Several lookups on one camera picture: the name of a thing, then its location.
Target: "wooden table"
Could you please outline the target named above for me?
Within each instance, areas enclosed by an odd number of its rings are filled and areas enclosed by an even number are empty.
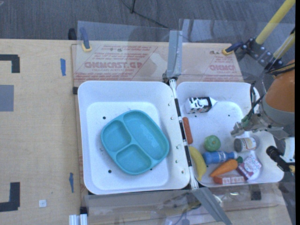
[[[0,112],[0,203],[13,202],[10,185],[20,184],[19,207],[0,212],[1,224],[68,224],[69,215],[79,214],[72,44],[75,41],[0,40],[0,54],[20,58],[19,73],[12,73],[10,61],[0,61],[0,89],[13,91],[14,98],[11,111]],[[64,61],[66,75],[61,70]],[[289,224],[286,206],[279,199],[278,206],[227,215],[233,224]]]

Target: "wooden board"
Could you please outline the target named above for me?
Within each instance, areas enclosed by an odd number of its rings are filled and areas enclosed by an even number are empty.
[[[88,80],[162,81],[167,70],[169,43],[91,41],[84,52],[79,42],[72,53],[74,85]],[[230,44],[184,43],[178,83],[243,82],[235,54],[222,54]]]
[[[0,112],[0,203],[8,202],[11,182],[21,189],[20,207],[0,212],[1,224],[67,224],[79,214],[72,43],[0,40],[0,53],[17,54],[21,70],[11,73],[11,63],[0,61],[0,85],[14,86],[14,111]],[[47,206],[39,208],[39,200]]]

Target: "teal plastic plate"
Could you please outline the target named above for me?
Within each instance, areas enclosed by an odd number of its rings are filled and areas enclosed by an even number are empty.
[[[150,170],[170,149],[162,130],[140,110],[125,112],[107,123],[101,131],[101,141],[114,162],[131,175]]]

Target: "metal bracket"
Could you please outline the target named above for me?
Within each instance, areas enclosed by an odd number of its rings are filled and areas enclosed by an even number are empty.
[[[202,187],[191,190],[194,196],[201,202],[202,206],[213,216],[217,222],[223,222],[226,225],[231,225],[230,219],[227,217],[221,206],[217,203],[215,197],[208,189]]]
[[[241,49],[264,67],[274,60],[273,54],[266,50],[263,45],[257,44],[255,38],[250,38],[243,46],[241,46]]]
[[[181,74],[182,61],[182,31],[171,30],[169,38],[168,66],[163,79],[177,80]]]

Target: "toy carrot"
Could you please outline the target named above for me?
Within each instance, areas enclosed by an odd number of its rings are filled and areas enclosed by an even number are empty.
[[[230,172],[232,170],[237,169],[239,163],[235,159],[229,159],[226,162],[222,163],[219,167],[217,167],[211,174],[211,177],[215,177],[227,172]]]

